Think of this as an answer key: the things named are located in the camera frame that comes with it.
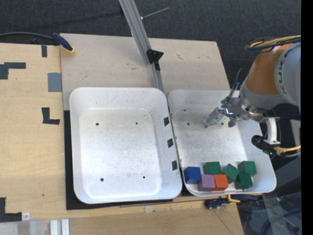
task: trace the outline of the black clamp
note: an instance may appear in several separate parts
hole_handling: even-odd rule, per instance
[[[157,71],[160,70],[160,65],[158,64],[158,61],[163,56],[163,54],[164,54],[164,52],[153,50],[153,49],[149,49],[147,51],[147,56],[148,56],[149,62],[150,62],[150,64],[152,64],[152,63],[155,64],[155,68]]]

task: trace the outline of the blue cube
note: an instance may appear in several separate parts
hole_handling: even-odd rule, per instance
[[[197,184],[202,180],[200,167],[189,166],[184,170],[186,184]]]

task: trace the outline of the black bracket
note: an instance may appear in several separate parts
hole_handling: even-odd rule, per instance
[[[148,56],[149,62],[150,62],[150,64],[152,64],[152,63],[155,64],[157,71],[160,70],[160,65],[158,64],[158,61],[163,56],[163,54],[164,54],[164,52],[153,50],[153,49],[149,49],[147,51],[147,56]]]
[[[42,107],[41,111],[43,113],[43,123],[47,123],[47,124],[60,124],[60,120],[59,119],[50,119],[50,108],[49,107]]]
[[[0,223],[22,220],[22,213],[5,213],[5,198],[0,198]]]
[[[0,79],[8,79],[9,69],[25,69],[26,63],[4,63],[0,65]]]

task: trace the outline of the black tape marking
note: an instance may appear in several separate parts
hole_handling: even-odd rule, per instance
[[[43,123],[47,123],[47,124],[60,124],[60,120],[59,119],[50,119],[50,108],[48,107],[42,107],[41,111],[43,113]]]
[[[0,65],[0,79],[8,79],[9,69],[5,65]]]
[[[48,92],[62,92],[62,77],[60,73],[48,73]]]
[[[178,168],[177,161],[172,161],[172,169],[176,170]]]
[[[41,45],[41,56],[47,57],[47,46],[46,45]]]
[[[5,198],[0,198],[0,223],[15,222],[22,220],[22,213],[5,213]]]
[[[25,69],[26,63],[8,63],[4,62],[4,65],[10,69]]]
[[[0,65],[0,79],[7,80],[9,69],[25,69],[26,63],[7,63]]]
[[[167,146],[168,146],[169,148],[171,148],[171,147],[173,146],[173,144],[174,144],[173,139],[169,139],[169,140],[167,141]]]
[[[164,126],[168,125],[170,123],[170,120],[168,117],[164,118]]]

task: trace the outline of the blue clamp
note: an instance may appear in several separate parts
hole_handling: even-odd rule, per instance
[[[62,45],[63,50],[67,51],[68,53],[72,54],[75,51],[75,48],[71,46],[63,37],[61,37],[57,33],[52,34],[52,39]]]

